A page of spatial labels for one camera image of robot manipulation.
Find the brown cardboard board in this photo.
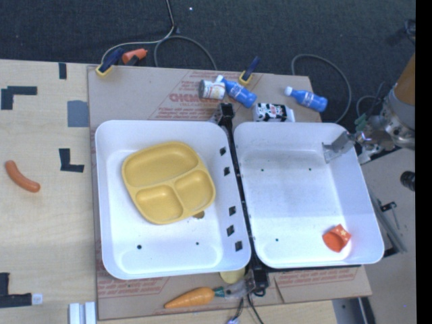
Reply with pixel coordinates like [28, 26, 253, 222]
[86, 64, 373, 321]

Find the orange carrot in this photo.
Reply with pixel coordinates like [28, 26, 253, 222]
[163, 286, 226, 310]

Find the white plastic tray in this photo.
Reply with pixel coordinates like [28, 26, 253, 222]
[94, 119, 252, 281]
[232, 121, 385, 270]

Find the orange packet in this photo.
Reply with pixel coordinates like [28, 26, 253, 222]
[321, 223, 352, 254]

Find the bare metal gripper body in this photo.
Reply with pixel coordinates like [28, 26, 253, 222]
[354, 114, 416, 157]

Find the yellow lemon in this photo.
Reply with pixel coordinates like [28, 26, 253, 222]
[219, 267, 246, 285]

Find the yellow divided plate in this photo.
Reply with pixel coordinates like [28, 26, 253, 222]
[121, 140, 217, 225]

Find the cow print carton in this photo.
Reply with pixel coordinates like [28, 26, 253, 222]
[252, 102, 296, 124]

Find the orange sausage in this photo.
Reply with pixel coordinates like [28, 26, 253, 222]
[4, 159, 42, 194]

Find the white can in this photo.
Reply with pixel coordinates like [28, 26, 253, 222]
[198, 78, 226, 101]

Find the black cylinder on white bracket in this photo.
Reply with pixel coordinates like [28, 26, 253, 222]
[400, 169, 416, 193]

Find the blue bottle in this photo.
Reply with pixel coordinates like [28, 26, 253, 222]
[215, 74, 258, 109]
[283, 86, 329, 113]

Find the thin black rod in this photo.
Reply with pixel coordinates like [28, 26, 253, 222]
[225, 113, 263, 273]

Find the black block with wires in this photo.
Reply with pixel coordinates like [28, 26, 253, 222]
[217, 102, 236, 128]
[251, 265, 271, 292]

